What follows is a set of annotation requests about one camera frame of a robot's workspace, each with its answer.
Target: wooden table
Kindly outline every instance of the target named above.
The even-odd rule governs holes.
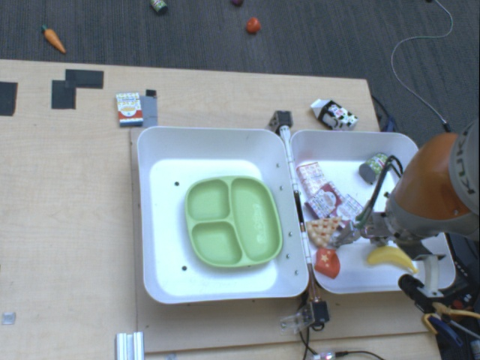
[[[104,87],[78,88],[75,110],[51,109],[52,80],[67,68],[104,71]],[[358,131],[377,131],[361,79],[0,60],[0,81],[19,83],[14,116],[0,116],[0,313],[16,312],[15,324],[0,325],[5,360],[114,359],[117,333],[147,329],[137,316],[131,135],[116,93],[157,90],[159,125],[264,128],[290,110],[293,130],[322,129],[310,104],[331,98],[360,118]],[[331,322],[313,348],[440,358],[401,292],[322,296]],[[195,305],[158,305],[146,358],[302,358],[298,338],[272,328],[296,300],[228,303],[195,321],[183,319]],[[242,318],[246,303],[255,320]]]

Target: toy tomato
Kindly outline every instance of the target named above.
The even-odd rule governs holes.
[[[335,279],[340,272],[340,260],[335,249],[319,248],[316,252],[315,270]]]
[[[260,21],[256,17],[252,17],[250,20],[247,21],[247,32],[248,33],[257,33],[262,26],[260,25]]]

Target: toy carrot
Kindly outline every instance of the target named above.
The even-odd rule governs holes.
[[[46,25],[42,25],[42,33],[43,36],[45,36],[46,40],[52,44],[57,50],[59,50],[61,53],[67,53],[65,51],[65,48],[63,47],[62,42],[59,39],[59,36],[53,31],[53,29],[47,28]]]

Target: white plastic container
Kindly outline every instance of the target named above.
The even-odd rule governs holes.
[[[268,130],[151,127],[138,140],[143,273],[150,296],[163,303],[293,297],[308,285],[287,157]],[[195,182],[251,176],[271,191],[283,246],[270,262],[215,268],[194,253],[184,200]]]
[[[378,132],[342,132],[332,130],[301,130],[292,136],[292,150],[295,165],[303,165],[318,161],[325,179],[335,184],[343,194],[354,197],[362,206],[371,198],[375,184],[368,184],[359,175],[359,166],[378,152],[386,155],[395,155],[403,168],[418,151],[416,144],[400,133]],[[385,178],[381,194],[392,191],[398,178],[390,171]],[[301,198],[306,196],[301,190]],[[375,204],[375,211],[385,210],[386,198],[379,196]],[[303,207],[305,221],[314,217]],[[450,286],[455,279],[455,265],[446,237],[443,233],[437,237],[423,241],[424,246],[434,254],[445,254],[439,261],[439,288]],[[319,284],[333,293],[363,293],[385,292],[400,290],[398,279],[408,273],[402,268],[391,264],[368,265],[367,256],[376,248],[370,241],[360,238],[352,244],[341,246],[337,250],[340,260],[340,273],[331,279],[315,271]],[[317,249],[310,244],[313,261]],[[418,269],[415,275],[420,281],[425,281],[423,262],[414,262]]]
[[[396,155],[405,167],[417,151],[415,143],[398,133],[303,130],[292,137],[295,166],[318,161],[325,177],[342,194],[364,205],[374,187],[360,178],[358,168],[377,152]],[[138,139],[142,209],[144,284],[162,303],[205,302],[227,299],[287,298],[308,285],[296,204],[287,156],[281,138],[269,130],[151,127]],[[244,268],[215,268],[194,253],[184,212],[187,189],[216,176],[251,176],[265,183],[274,197],[283,233],[281,252],[272,261]],[[395,186],[389,175],[383,191]],[[385,208],[379,196],[376,210]],[[305,220],[312,217],[304,207]],[[425,241],[440,261],[440,288],[455,278],[455,267],[443,235]],[[366,256],[374,246],[365,239],[344,245],[337,254],[340,274],[316,279],[333,293],[399,290],[406,273],[393,265],[369,266]],[[316,248],[310,252],[315,259]],[[421,281],[423,265],[418,264]]]

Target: green plastic tray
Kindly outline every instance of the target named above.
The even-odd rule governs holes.
[[[265,263],[282,247],[272,194],[255,178],[224,176],[198,181],[187,191],[185,215],[196,255],[211,266]]]

